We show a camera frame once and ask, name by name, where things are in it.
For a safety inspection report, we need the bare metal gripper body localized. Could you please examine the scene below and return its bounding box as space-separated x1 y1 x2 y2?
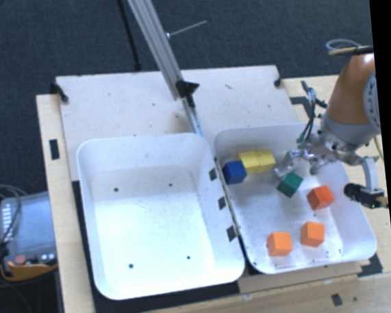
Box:
294 124 373 172

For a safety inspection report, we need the green cube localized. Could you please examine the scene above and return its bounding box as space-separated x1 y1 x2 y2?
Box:
274 171 306 199

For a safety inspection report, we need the yellow cube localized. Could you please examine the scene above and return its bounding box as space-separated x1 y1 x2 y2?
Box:
235 150 262 177
255 148 277 175

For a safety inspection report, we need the red cube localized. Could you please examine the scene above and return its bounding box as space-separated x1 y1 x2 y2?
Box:
305 184 336 212

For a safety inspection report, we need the white plastic tray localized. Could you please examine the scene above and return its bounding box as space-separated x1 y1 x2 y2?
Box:
211 116 380 280
74 125 249 304

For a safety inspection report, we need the blue cube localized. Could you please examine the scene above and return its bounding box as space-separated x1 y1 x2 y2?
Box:
221 159 249 186

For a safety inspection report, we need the orange cube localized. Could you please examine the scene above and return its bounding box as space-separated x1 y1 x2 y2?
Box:
265 230 294 259
298 219 328 249

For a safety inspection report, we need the thin black and white rod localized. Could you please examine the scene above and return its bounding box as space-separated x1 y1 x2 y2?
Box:
181 92 243 247

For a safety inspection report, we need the pale flat board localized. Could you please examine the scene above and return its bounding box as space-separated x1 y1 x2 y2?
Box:
53 47 372 311

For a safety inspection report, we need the black cylinder on white bracket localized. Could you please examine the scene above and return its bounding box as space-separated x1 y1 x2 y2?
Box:
340 155 388 212

